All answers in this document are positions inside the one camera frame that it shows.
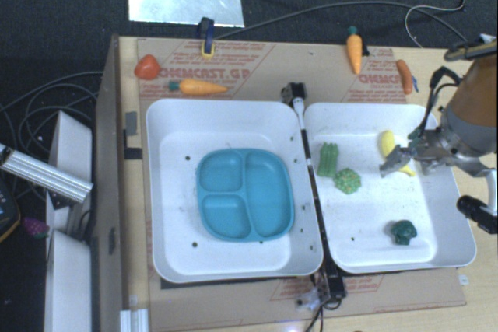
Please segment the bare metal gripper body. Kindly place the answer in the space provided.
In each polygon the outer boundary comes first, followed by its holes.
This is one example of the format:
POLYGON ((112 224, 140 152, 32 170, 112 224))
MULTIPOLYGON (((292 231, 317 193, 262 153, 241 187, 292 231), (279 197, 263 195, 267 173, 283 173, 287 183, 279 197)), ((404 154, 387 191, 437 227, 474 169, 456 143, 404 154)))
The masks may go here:
POLYGON ((423 172, 429 174, 439 166, 454 166, 472 177, 484 177, 489 167, 480 158, 485 155, 465 143, 450 129, 415 129, 411 133, 411 150, 414 160, 421 163, 423 172))

